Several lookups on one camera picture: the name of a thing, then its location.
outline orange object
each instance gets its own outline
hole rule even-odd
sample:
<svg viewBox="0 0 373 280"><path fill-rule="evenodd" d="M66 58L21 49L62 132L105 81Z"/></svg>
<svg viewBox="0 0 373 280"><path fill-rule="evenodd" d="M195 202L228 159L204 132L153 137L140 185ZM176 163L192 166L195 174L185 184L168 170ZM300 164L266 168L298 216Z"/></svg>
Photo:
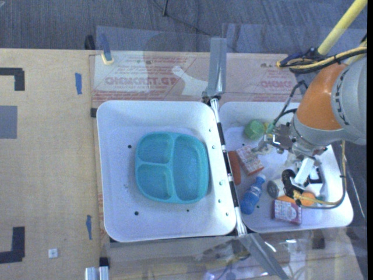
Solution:
<svg viewBox="0 0 373 280"><path fill-rule="evenodd" d="M234 179L234 184L239 185L241 184L241 170L240 170L240 162L238 161L237 154L234 150L228 152L229 162L232 168L232 174Z"/></svg>
<svg viewBox="0 0 373 280"><path fill-rule="evenodd" d="M316 196L311 192L303 192L302 196L308 197L308 198L313 198L313 199L316 198ZM286 196L286 195L283 195L281 197L277 197L277 199L282 200L282 201L286 201L286 202L295 203L294 199L292 199L292 198L290 198L289 196ZM305 207L310 207L312 204L314 204L314 202L310 201L310 200L301 199L301 204L304 205Z"/></svg>
<svg viewBox="0 0 373 280"><path fill-rule="evenodd" d="M297 109L301 123L320 130L339 130L342 127L332 110L332 88L346 64L332 64L323 68L309 85Z"/></svg>

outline gray rectangle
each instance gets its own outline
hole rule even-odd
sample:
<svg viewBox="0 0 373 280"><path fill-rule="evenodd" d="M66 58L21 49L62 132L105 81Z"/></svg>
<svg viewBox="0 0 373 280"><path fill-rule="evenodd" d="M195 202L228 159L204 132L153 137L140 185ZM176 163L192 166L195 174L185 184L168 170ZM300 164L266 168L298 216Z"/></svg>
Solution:
<svg viewBox="0 0 373 280"><path fill-rule="evenodd" d="M17 106L0 106L0 139L17 138Z"/></svg>

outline teal divided plate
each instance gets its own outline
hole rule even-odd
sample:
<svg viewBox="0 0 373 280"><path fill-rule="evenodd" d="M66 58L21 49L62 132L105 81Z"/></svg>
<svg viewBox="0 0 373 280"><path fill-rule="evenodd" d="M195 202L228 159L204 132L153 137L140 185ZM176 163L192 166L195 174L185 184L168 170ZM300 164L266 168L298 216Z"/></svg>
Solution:
<svg viewBox="0 0 373 280"><path fill-rule="evenodd" d="M136 183L156 201L188 204L206 195L209 160L197 138L176 132L151 132L137 144Z"/></svg>

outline clear plastic panel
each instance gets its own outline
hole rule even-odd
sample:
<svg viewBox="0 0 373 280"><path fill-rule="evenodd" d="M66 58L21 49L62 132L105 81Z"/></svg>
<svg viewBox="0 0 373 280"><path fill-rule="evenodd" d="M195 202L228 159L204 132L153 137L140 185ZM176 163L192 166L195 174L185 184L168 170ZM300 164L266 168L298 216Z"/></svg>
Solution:
<svg viewBox="0 0 373 280"><path fill-rule="evenodd" d="M361 269L358 259L367 257L363 245L366 231L366 227L347 227L261 237L291 280L363 280L367 279L367 269ZM107 248L108 256L112 256L110 276L156 280L281 279L264 267L255 248L247 248L244 240L247 237L219 236L147 244L111 243ZM360 245L357 254L352 244Z"/></svg>
<svg viewBox="0 0 373 280"><path fill-rule="evenodd" d="M98 27L97 54L90 59L92 107L107 100L201 100L210 40L188 33Z"/></svg>
<svg viewBox="0 0 373 280"><path fill-rule="evenodd" d="M309 84L317 72L295 74L278 68L277 61L317 48L332 31L330 27L266 24L224 24L227 39L227 90L221 102L284 102L300 80ZM366 30L339 30L340 38L328 55L359 46ZM304 88L296 91L299 102Z"/></svg>

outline small white cube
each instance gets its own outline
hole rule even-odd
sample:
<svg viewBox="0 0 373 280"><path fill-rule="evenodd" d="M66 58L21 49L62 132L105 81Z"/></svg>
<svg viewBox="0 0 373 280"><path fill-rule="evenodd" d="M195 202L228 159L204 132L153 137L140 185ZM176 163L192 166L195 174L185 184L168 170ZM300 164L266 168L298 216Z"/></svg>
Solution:
<svg viewBox="0 0 373 280"><path fill-rule="evenodd" d="M57 258L58 257L58 249L49 249L48 250L48 257L49 258Z"/></svg>

